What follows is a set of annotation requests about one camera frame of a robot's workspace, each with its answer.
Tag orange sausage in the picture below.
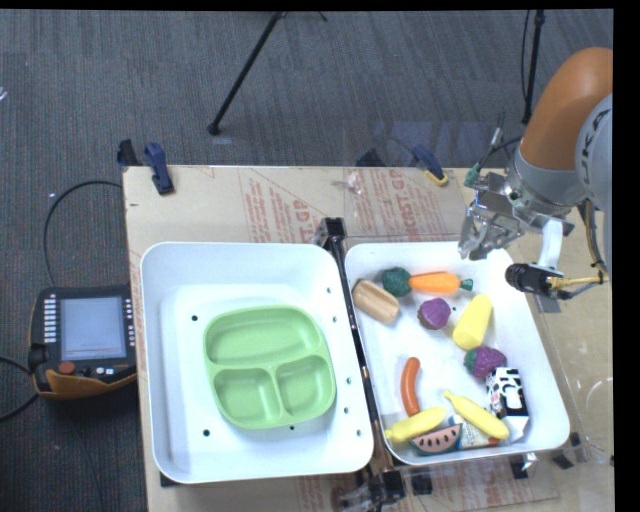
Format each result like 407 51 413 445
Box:
399 356 423 418

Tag yellow banana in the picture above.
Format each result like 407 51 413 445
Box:
442 389 511 441

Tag dark green broccoli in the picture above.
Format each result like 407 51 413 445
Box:
381 266 413 298

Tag black tripod stand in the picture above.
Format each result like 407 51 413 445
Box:
206 10 329 137
520 10 547 126

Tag black cylinder on white bracket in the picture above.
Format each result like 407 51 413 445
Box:
504 218 566 296

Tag red watermelon slice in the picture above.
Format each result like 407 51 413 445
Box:
409 422 464 458

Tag orange carrot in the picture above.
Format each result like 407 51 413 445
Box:
407 270 475 295

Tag white plastic tray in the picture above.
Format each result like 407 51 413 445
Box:
139 241 376 485
343 241 572 467

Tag colourful small packet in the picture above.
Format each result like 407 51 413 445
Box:
449 413 502 450

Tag yellow corn cob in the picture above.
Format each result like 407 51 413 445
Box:
452 293 494 351

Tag brown cardboard board, red print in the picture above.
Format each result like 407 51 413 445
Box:
122 165 614 512

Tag green divided plate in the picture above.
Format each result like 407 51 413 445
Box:
202 305 338 430

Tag purple grapes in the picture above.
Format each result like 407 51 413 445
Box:
463 345 508 379

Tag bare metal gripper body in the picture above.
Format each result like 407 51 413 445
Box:
468 171 576 237

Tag tan bread roll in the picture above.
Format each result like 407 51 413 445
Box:
351 279 401 324

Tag black block with thin wires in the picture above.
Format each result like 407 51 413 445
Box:
366 468 407 504
314 216 349 246

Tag yellow squash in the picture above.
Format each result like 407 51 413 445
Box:
383 405 448 445

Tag black and white carton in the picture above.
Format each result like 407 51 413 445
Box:
485 366 532 444

